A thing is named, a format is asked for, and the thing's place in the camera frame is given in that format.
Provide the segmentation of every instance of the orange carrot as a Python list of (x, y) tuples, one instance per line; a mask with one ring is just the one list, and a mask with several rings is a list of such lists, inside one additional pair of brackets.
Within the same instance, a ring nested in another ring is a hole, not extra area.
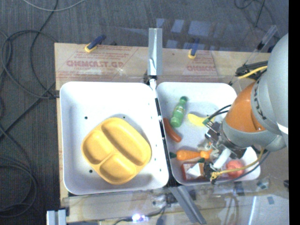
[(178, 150), (176, 152), (176, 158), (179, 161), (190, 160), (193, 158), (200, 157), (200, 152), (190, 151), (190, 150)]
[(171, 158), (177, 158), (179, 161), (185, 161), (185, 160), (190, 160), (193, 158), (204, 158), (209, 159), (210, 158), (210, 153), (212, 150), (209, 151), (191, 151), (191, 150), (177, 150), (176, 154), (170, 152)]
[(212, 152), (212, 149), (208, 150), (208, 151), (204, 151), (202, 150), (200, 152), (200, 157), (204, 158), (204, 159), (209, 159), (210, 158), (210, 153)]

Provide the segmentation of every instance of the toy fruit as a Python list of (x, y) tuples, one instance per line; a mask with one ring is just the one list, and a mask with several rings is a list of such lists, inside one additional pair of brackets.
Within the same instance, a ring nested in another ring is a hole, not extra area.
[[(226, 164), (226, 169), (236, 169), (236, 168), (241, 168), (243, 167), (244, 164), (240, 161), (240, 160), (230, 160), (227, 164)], [(241, 176), (244, 173), (244, 170), (238, 170), (238, 171), (234, 171), (234, 172), (229, 172), (228, 175), (231, 178), (237, 178), (239, 176)]]
[(193, 123), (193, 124), (195, 124), (195, 125), (197, 125), (197, 126), (205, 126), (205, 125), (203, 124), (203, 122), (204, 122), (208, 117), (199, 117), (199, 116), (197, 116), (197, 115), (195, 115), (195, 114), (189, 113), (189, 114), (187, 115), (187, 118), (188, 118), (188, 120), (189, 120), (191, 123)]

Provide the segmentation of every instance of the green plastic bottle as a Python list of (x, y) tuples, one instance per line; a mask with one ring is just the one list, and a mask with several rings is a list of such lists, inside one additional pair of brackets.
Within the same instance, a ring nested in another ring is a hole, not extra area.
[(188, 98), (186, 96), (183, 96), (180, 98), (179, 103), (175, 106), (172, 117), (170, 119), (170, 124), (173, 128), (180, 127), (182, 119), (186, 112), (185, 107), (187, 100)]

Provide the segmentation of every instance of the white tray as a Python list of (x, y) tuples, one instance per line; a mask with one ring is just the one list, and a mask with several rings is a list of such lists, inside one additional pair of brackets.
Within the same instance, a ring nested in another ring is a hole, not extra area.
[[(157, 86), (157, 97), (162, 117), (170, 118), (172, 116), (173, 109), (181, 96), (188, 97), (186, 114), (195, 113), (204, 117), (213, 114), (216, 110), (226, 105), (232, 104), (237, 95), (234, 89), (225, 83), (163, 82)], [(216, 117), (215, 121), (221, 121), (224, 117), (225, 114), (221, 114)], [(185, 116), (182, 125), (176, 131), (182, 137), (179, 143), (174, 142), (167, 134), (165, 135), (168, 151), (173, 153), (176, 153), (178, 149), (196, 149), (197, 145), (204, 141), (204, 135), (208, 128), (193, 125), (189, 122), (188, 117)], [(247, 148), (244, 156), (241, 158), (246, 165), (254, 162), (256, 159), (257, 155), (251, 147)], [(170, 159), (170, 161), (172, 174), (180, 184), (199, 184), (199, 181), (185, 181), (183, 179), (180, 169), (183, 162), (175, 158)], [(245, 172), (251, 170), (254, 166), (246, 169)], [(239, 180), (253, 180), (259, 174), (260, 167)]]
[[(68, 82), (60, 89), (63, 177), (75, 195), (163, 187), (169, 179), (158, 112), (151, 88), (143, 83)], [(100, 122), (121, 117), (149, 142), (150, 162), (129, 182), (112, 185), (83, 158), (81, 143)]]

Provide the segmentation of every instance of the toy sausage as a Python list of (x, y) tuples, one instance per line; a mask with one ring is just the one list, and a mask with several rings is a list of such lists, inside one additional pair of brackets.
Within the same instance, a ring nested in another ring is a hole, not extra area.
[(167, 118), (163, 118), (163, 122), (164, 122), (165, 131), (169, 135), (169, 137), (175, 142), (179, 143), (181, 141), (181, 137), (173, 130), (169, 120)]

